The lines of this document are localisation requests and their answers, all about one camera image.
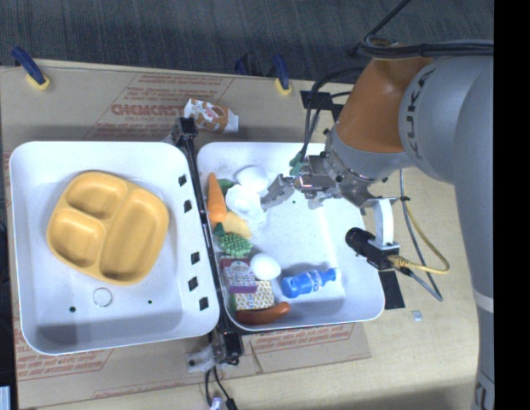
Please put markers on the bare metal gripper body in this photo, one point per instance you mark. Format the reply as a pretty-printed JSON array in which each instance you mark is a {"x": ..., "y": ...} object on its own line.
[{"x": 322, "y": 177}]

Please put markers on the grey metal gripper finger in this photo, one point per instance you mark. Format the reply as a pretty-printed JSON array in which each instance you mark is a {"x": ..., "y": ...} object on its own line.
[
  {"x": 276, "y": 191},
  {"x": 318, "y": 202}
]

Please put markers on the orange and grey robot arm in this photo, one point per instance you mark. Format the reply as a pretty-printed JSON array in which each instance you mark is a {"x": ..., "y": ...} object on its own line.
[{"x": 444, "y": 113}]

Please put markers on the white egg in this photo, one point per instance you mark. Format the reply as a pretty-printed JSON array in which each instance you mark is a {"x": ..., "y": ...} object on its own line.
[
  {"x": 265, "y": 266},
  {"x": 252, "y": 177}
]

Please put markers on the white crumpled lump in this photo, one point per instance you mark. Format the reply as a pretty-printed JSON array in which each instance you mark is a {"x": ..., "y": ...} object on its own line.
[{"x": 244, "y": 203}]

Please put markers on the white plastic tray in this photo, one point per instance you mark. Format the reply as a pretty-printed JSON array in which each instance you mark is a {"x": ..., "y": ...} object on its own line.
[
  {"x": 307, "y": 237},
  {"x": 42, "y": 323}
]

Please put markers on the yellow lemon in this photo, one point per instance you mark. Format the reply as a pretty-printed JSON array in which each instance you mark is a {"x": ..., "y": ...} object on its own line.
[{"x": 238, "y": 225}]

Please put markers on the orange carrot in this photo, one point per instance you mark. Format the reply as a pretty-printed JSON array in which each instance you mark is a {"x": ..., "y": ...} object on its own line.
[{"x": 216, "y": 203}]

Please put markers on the green grapes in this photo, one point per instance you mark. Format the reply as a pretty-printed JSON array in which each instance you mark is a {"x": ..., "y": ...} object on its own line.
[{"x": 234, "y": 244}]

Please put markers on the thin black and white rod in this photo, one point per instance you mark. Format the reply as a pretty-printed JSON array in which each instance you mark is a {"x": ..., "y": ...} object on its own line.
[{"x": 205, "y": 224}]

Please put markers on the blue plastic bottle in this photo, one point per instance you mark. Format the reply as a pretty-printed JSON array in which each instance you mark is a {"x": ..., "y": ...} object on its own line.
[{"x": 305, "y": 283}]

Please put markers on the purple and white carton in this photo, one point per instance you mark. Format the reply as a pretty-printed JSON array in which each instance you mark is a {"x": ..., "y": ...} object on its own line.
[{"x": 238, "y": 275}]

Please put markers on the white and brown carton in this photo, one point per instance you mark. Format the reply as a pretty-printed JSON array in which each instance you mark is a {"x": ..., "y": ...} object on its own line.
[{"x": 211, "y": 115}]

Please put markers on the yellow patterned packet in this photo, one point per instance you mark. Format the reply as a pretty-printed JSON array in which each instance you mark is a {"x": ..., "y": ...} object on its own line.
[{"x": 258, "y": 298}]

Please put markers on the brown sausage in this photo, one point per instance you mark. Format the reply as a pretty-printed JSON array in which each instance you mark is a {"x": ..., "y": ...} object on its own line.
[{"x": 264, "y": 314}]

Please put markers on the orange divided plate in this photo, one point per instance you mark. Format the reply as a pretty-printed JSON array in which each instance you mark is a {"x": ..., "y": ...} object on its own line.
[{"x": 132, "y": 233}]

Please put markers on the brown cardboard board red print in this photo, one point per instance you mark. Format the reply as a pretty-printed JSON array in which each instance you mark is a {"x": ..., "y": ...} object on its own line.
[{"x": 119, "y": 101}]

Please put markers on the black cylinder on white bracket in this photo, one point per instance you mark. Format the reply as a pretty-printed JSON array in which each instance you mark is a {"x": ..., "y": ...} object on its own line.
[{"x": 367, "y": 246}]

